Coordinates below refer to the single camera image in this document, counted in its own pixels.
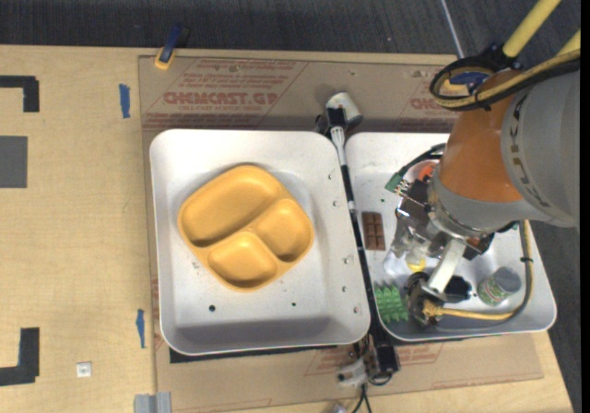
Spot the black cylinder on white bracket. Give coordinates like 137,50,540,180
405,239,472,325

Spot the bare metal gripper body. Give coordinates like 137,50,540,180
395,177,497,261

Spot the green studded block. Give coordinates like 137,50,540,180
373,281,411,325

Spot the red round object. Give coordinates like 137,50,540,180
412,159,442,182

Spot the thin black and white rod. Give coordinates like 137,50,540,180
329,124,378,339

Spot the brown cardboard board red print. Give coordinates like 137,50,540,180
137,53,546,404

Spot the orange divided plate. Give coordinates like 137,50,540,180
177,163,316,294

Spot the clear plastic bottle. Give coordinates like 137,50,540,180
383,217,444,279

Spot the brown chocolate bar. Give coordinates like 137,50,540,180
360,211,387,252

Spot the white plastic tray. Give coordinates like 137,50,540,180
148,128,372,356
343,131,558,342

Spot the green can with grey lid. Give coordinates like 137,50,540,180
477,265,523,308

